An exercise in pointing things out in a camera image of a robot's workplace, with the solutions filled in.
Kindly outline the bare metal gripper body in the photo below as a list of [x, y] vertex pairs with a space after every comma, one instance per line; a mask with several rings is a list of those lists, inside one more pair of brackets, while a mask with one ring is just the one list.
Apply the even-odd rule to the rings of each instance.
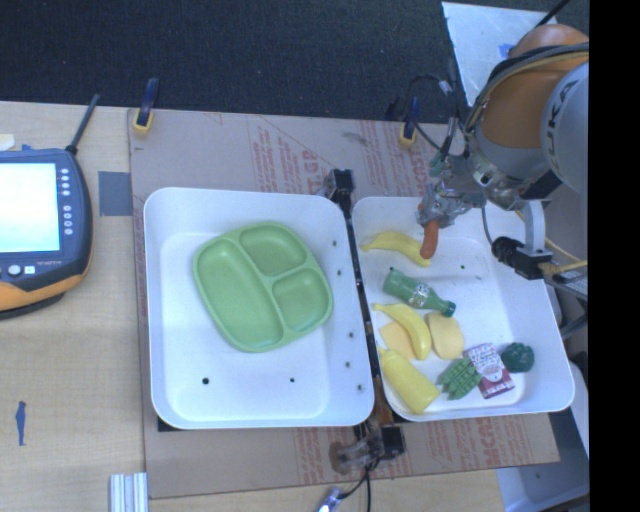
[[433, 201], [433, 214], [457, 207], [460, 214], [495, 201], [499, 184], [498, 167], [482, 154], [437, 154], [429, 167], [423, 197]]

